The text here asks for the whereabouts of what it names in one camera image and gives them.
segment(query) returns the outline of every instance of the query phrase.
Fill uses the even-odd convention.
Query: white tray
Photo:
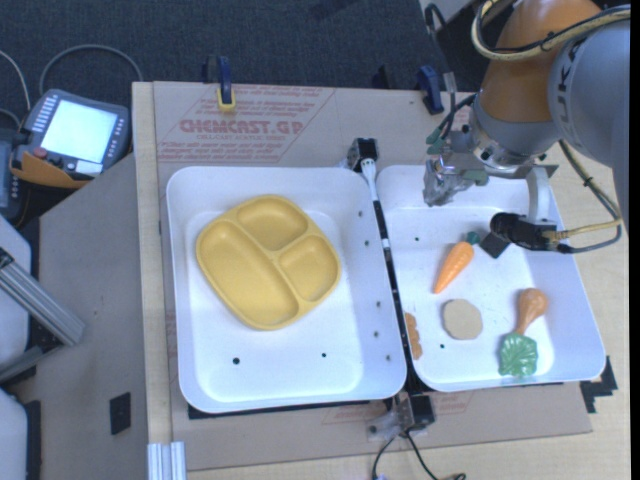
[[[472,263],[438,295],[432,291],[439,266],[452,244],[468,231],[484,237],[491,217],[501,211],[526,214],[525,181],[492,178],[485,187],[456,194],[444,207],[422,199],[423,166],[391,166],[377,179],[403,310],[417,321],[423,354],[416,373],[438,391],[590,380],[602,372],[605,352],[591,306],[571,255],[532,252],[509,246],[493,259],[479,246]],[[550,218],[562,226],[555,201]],[[501,376],[502,337],[516,326],[520,290],[535,287],[549,298],[547,313],[526,336],[536,340],[537,372]],[[456,340],[442,325],[443,305],[456,298],[474,304],[484,328],[473,340]]]
[[[338,253],[342,276],[320,305],[276,331],[249,328],[195,257],[200,231],[258,195],[304,210]],[[382,244],[364,179],[342,168],[187,167],[167,185],[178,375],[208,413],[384,399],[406,379]]]

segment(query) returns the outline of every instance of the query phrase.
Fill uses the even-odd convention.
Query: carrot
[[[471,231],[467,233],[465,240],[453,246],[442,264],[440,274],[433,288],[434,293],[440,293],[449,286],[449,283],[471,263],[474,255],[473,245],[479,241],[480,237],[478,234]]]

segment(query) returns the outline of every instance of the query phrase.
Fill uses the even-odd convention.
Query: beige round disc
[[[482,315],[465,299],[454,299],[444,305],[444,328],[457,340],[472,340],[482,332]]]

